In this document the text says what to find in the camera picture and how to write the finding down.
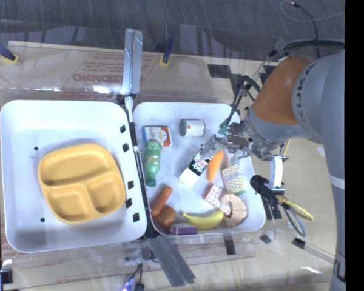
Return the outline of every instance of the can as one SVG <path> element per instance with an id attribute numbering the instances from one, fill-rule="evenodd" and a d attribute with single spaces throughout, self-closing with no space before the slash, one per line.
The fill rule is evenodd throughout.
<path id="1" fill-rule="evenodd" d="M 205 122 L 202 119 L 182 119 L 180 135 L 201 137 L 205 134 Z"/>

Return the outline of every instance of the yellow toy banana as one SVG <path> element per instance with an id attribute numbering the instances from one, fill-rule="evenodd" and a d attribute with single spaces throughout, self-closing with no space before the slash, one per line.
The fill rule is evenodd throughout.
<path id="1" fill-rule="evenodd" d="M 182 214 L 189 222 L 197 227 L 198 230 L 214 229 L 223 220 L 224 211 L 216 210 L 210 216 L 190 216 L 186 212 Z"/>

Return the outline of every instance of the yellow plate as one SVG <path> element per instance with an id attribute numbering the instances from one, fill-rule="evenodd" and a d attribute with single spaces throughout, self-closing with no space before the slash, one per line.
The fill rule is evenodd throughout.
<path id="1" fill-rule="evenodd" d="M 47 154 L 39 163 L 38 177 L 51 211 L 65 223 L 108 215 L 126 200 L 120 169 L 98 144 L 73 145 Z"/>

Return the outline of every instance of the bottle cap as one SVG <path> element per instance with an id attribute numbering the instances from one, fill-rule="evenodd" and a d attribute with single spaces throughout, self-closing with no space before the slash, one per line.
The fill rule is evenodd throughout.
<path id="1" fill-rule="evenodd" d="M 146 185 L 149 187 L 155 187 L 157 184 L 157 181 L 155 178 L 147 178 Z"/>

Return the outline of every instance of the round pastry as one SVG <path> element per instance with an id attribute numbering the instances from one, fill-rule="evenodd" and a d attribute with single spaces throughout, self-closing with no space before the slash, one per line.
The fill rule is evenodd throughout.
<path id="1" fill-rule="evenodd" d="M 231 205 L 231 214 L 224 216 L 223 221 L 227 226 L 239 225 L 248 216 L 248 208 L 245 202 L 234 194 L 225 194 L 220 199 L 221 205 L 227 202 Z"/>

